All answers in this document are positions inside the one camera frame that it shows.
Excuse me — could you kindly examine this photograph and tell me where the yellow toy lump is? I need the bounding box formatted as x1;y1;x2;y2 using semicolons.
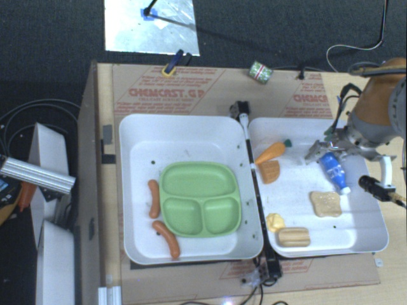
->
265;212;286;233

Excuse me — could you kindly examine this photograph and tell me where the orange toy waffle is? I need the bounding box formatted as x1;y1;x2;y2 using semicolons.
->
258;159;281;185

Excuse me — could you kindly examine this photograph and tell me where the thin black and white rod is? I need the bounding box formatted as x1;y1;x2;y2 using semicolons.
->
240;112;272;262

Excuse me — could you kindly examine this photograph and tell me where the green divided plate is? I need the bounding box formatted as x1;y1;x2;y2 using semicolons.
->
158;161;244;238

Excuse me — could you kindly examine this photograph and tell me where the blue plastic bottle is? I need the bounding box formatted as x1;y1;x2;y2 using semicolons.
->
318;151;352;196

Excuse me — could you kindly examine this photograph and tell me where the orange toy sausage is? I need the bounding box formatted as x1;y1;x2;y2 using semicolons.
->
147;179;162;220
151;220;181;261

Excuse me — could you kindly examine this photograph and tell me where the orange toy carrot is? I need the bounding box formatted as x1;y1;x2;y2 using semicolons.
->
254;139;293;166

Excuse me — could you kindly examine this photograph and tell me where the tan toy bread roll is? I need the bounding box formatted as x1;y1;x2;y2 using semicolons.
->
275;226;312;248

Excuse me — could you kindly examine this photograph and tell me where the black block with thin wires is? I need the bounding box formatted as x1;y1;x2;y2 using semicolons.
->
253;252;284;283
229;100;251;119

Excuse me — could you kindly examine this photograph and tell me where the beige toy bread slice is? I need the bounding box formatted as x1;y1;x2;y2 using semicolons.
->
309;190;343;219

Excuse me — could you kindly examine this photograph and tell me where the black cylinder on white bracket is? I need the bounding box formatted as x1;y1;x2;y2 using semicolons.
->
358;155;397;203

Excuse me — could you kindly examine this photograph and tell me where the white plastic tray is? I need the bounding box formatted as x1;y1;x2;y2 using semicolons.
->
247;116;390;259
118;113;265;266

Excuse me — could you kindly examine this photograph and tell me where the brown cardboard board red print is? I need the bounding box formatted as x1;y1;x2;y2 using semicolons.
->
111;63;382;299

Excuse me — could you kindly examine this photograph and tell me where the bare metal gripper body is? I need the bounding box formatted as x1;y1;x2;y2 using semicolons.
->
321;128;383;158

